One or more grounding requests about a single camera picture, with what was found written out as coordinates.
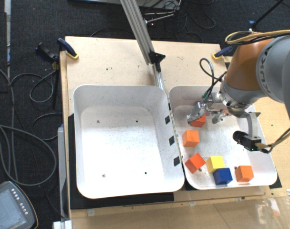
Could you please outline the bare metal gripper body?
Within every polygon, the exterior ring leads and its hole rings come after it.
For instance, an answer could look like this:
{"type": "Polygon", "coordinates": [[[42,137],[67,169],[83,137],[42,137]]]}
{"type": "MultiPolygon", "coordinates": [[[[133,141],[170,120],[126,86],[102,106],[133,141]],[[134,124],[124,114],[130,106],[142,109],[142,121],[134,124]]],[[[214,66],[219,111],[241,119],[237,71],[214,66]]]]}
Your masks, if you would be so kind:
{"type": "Polygon", "coordinates": [[[228,113],[237,118],[246,116],[246,109],[252,104],[251,92],[218,92],[209,97],[205,106],[201,109],[201,116],[207,112],[225,114],[228,113]]]}

